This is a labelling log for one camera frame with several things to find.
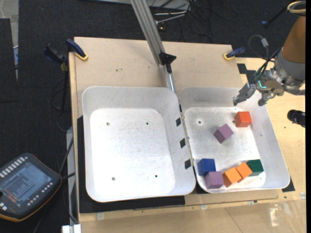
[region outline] block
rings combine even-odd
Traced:
[[[240,165],[236,167],[237,171],[241,175],[241,179],[238,182],[241,182],[246,177],[250,176],[253,171],[252,169],[246,164],[246,162],[242,162]]]
[[[220,143],[223,143],[225,140],[229,139],[232,135],[233,131],[227,124],[219,127],[218,130],[216,130],[214,133],[214,136]]]
[[[224,185],[223,175],[219,171],[208,172],[204,179],[207,189],[218,189]]]
[[[234,116],[234,121],[237,127],[247,127],[252,123],[252,118],[248,111],[239,111]]]
[[[229,187],[232,184],[238,182],[239,180],[241,180],[241,178],[241,175],[235,167],[232,167],[223,173],[224,185],[226,187]]]
[[[201,159],[198,162],[199,175],[205,176],[208,172],[216,171],[216,165],[214,159]]]
[[[252,169],[253,173],[250,176],[257,176],[261,174],[264,170],[261,164],[261,160],[249,160],[246,164]]]

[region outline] blue and yellow clamp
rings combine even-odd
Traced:
[[[245,52],[245,48],[243,48],[243,47],[235,49],[235,50],[231,51],[230,53],[225,53],[224,59],[225,60],[232,60],[236,55],[244,53],[244,52]]]
[[[75,43],[73,40],[71,39],[68,39],[66,41],[66,44],[67,46],[69,47],[69,50],[73,50],[75,52],[75,55],[83,60],[83,61],[86,61],[88,59],[88,54],[86,52],[84,52],[81,47]]]

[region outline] black bracket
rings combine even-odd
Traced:
[[[172,73],[171,63],[176,59],[176,56],[161,52],[159,57],[162,65],[166,65],[167,72]]]

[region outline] metal pole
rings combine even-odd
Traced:
[[[130,0],[140,27],[146,37],[150,50],[154,56],[155,62],[163,68],[166,86],[175,92],[173,74],[167,71],[166,65],[162,65],[159,57],[160,53],[165,52],[159,32],[156,28],[156,22],[151,14],[146,0]]]

